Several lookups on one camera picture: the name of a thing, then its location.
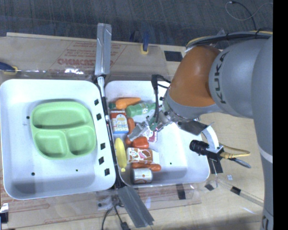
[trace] dark gray carpet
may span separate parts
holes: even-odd
[[[184,46],[200,36],[264,28],[273,29],[273,5],[252,19],[238,21],[225,10],[230,0],[0,0],[0,36],[7,32],[96,38],[96,25],[112,25],[112,40],[129,41],[131,34],[149,33],[152,44]],[[234,0],[250,13],[273,0]],[[228,5],[238,18],[249,12]]]

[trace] white sink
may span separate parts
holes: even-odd
[[[39,104],[76,101],[91,112],[96,148],[65,160],[42,157],[35,148],[30,114]],[[15,199],[32,199],[107,190],[115,182],[108,131],[96,85],[82,80],[8,80],[0,86],[3,182]]]

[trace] tin can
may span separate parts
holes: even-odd
[[[131,182],[133,184],[151,183],[153,180],[153,173],[148,168],[132,169]]]

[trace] plastic bottle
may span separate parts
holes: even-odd
[[[134,117],[137,115],[147,114],[149,111],[155,109],[155,103],[139,103],[137,105],[129,105],[126,108],[126,114],[128,117]]]

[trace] divided green plate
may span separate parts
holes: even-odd
[[[38,105],[31,113],[31,129],[38,152],[48,159],[83,156],[96,147],[91,113],[78,102]]]

